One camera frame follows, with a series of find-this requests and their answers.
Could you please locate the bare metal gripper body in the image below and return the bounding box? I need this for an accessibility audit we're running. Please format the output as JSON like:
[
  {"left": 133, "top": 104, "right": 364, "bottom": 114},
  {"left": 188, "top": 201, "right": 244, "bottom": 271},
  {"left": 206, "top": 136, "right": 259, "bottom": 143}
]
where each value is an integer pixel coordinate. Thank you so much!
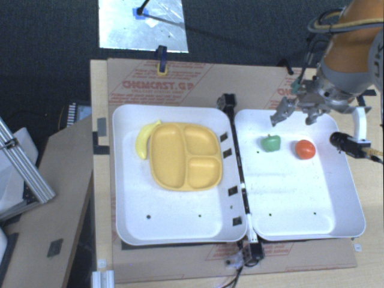
[{"left": 295, "top": 79, "right": 351, "bottom": 115}]

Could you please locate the green bell pepper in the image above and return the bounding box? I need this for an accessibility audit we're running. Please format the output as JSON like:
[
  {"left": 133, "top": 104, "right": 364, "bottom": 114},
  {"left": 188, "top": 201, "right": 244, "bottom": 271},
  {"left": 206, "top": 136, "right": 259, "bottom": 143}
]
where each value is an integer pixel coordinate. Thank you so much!
[{"left": 259, "top": 134, "right": 282, "bottom": 153}]

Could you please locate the red tomato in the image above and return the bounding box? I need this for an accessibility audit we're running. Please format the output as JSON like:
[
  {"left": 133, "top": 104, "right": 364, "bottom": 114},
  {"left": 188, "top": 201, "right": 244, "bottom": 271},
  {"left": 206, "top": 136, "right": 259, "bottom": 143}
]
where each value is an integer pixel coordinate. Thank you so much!
[{"left": 295, "top": 139, "right": 317, "bottom": 160}]

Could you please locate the thin black and white rod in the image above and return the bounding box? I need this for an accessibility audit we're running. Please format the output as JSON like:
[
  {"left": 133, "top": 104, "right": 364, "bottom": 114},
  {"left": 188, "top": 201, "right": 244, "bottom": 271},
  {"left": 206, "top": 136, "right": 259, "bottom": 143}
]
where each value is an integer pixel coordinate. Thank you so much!
[{"left": 226, "top": 107, "right": 256, "bottom": 241}]

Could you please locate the white plastic tray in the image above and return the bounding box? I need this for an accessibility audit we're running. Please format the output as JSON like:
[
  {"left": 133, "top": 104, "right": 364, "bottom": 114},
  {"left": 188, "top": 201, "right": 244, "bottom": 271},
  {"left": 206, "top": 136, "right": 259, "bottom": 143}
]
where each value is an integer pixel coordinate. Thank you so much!
[
  {"left": 112, "top": 104, "right": 248, "bottom": 246},
  {"left": 233, "top": 109, "right": 367, "bottom": 241}
]

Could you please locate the brown cardboard board red print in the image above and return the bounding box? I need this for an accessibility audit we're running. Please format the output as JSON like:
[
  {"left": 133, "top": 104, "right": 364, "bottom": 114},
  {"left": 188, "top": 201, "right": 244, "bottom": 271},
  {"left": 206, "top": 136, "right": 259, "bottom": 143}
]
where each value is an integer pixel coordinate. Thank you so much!
[{"left": 106, "top": 57, "right": 358, "bottom": 284}]

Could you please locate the yellow divided plate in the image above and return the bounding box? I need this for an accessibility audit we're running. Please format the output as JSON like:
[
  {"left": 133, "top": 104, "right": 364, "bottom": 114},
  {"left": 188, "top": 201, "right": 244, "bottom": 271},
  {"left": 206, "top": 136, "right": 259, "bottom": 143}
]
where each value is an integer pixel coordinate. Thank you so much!
[{"left": 148, "top": 122, "right": 223, "bottom": 191}]

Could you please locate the yellow banana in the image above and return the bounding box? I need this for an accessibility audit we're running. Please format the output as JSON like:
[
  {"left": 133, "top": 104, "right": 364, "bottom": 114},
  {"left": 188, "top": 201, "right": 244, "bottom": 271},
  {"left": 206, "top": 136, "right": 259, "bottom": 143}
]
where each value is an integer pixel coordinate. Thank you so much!
[{"left": 135, "top": 119, "right": 163, "bottom": 160}]

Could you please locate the black cylinder on white bracket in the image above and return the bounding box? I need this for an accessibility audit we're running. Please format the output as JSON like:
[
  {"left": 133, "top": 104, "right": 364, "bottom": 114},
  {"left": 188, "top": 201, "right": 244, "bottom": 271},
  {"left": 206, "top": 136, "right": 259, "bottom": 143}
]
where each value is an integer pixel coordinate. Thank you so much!
[{"left": 329, "top": 95, "right": 373, "bottom": 158}]

